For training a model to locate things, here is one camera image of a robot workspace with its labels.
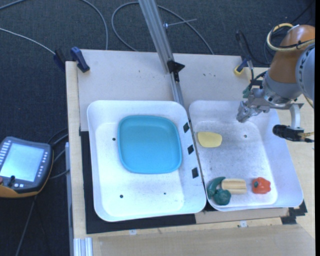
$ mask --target white tray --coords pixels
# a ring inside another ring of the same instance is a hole
[[[171,120],[177,127],[182,164],[164,174],[139,174],[126,170],[119,157],[117,131],[120,120],[131,115],[151,115]],[[93,203],[97,215],[109,222],[148,217],[193,214],[206,204],[186,110],[173,101],[98,100],[87,109],[90,139]]]
[[[246,194],[232,195],[225,206],[208,199],[210,205],[219,211],[299,206],[303,192],[286,141],[272,132],[274,125],[280,124],[277,112],[271,109],[240,123],[236,119],[239,104],[239,101],[199,100],[189,108],[205,186],[221,176],[246,181]],[[198,132],[221,134],[221,145],[202,147]],[[252,180],[257,177],[271,182],[269,193],[252,192]]]

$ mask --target blue bowl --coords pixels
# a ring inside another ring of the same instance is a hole
[[[138,174],[164,174],[182,162],[180,137],[175,124],[153,115],[131,115],[118,125],[117,142],[123,166]]]

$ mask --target dark green object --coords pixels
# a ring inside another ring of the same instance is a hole
[[[226,177],[217,177],[211,181],[206,191],[208,198],[213,198],[214,201],[220,206],[226,206],[229,204],[231,199],[231,193],[229,190],[219,188],[217,186],[225,179]]]

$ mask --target screen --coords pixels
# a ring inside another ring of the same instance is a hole
[[[12,143],[1,169],[1,176],[34,182],[44,149]]]

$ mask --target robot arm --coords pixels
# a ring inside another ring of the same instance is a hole
[[[270,42],[271,33],[281,27],[290,27],[279,47]],[[270,68],[263,74],[262,85],[243,92],[247,101],[238,108],[237,120],[246,122],[250,117],[272,109],[290,110],[291,126],[276,125],[273,133],[291,141],[308,141],[301,134],[300,111],[303,104],[294,103],[304,94],[315,105],[315,28],[310,25],[284,23],[270,31],[268,46],[276,53]]]

